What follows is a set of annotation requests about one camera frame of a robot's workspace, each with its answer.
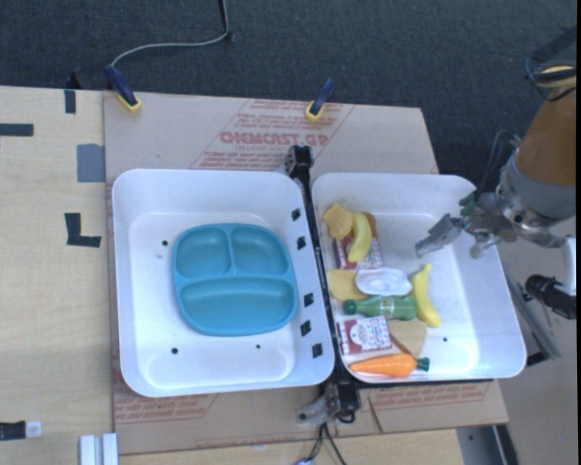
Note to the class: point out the blue divided plate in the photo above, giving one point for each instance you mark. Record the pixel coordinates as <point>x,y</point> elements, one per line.
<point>232,284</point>

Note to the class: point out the green bottle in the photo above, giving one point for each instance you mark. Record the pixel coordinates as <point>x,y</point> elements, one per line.
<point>387,307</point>

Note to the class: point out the yellow banana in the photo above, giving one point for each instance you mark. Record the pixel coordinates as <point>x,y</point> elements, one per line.
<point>423,298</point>
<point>361,240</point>

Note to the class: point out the orange carrot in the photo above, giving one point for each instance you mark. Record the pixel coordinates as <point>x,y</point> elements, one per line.
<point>387,365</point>

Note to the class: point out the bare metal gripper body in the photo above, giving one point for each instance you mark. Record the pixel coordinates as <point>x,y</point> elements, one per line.
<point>510,218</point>

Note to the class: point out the tan bread slice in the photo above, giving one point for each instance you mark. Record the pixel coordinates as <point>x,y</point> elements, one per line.
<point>409,337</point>

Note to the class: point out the thin black rod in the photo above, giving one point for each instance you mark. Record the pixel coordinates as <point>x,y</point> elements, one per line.
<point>319,269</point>

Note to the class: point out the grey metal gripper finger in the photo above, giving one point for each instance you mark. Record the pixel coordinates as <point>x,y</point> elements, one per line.
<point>481,247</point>
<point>438,238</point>

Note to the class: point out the yellow ridged crisp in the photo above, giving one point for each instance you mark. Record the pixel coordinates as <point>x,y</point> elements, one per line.
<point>341,285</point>
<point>337,221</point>

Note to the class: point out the red and white carton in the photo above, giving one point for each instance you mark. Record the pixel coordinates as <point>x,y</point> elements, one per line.
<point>363,334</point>
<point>372,258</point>

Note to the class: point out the white plastic tray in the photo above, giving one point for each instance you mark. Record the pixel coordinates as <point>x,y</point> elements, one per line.
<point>474,318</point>
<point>150,356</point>

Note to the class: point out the black cylinder on white bracket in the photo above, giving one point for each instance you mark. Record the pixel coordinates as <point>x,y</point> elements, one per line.
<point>554,291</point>

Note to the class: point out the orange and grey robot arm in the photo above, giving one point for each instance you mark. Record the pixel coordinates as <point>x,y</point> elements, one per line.
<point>549,143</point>

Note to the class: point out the brown cardboard board red print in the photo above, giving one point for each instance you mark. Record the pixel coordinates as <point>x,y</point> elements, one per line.
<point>184,129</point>

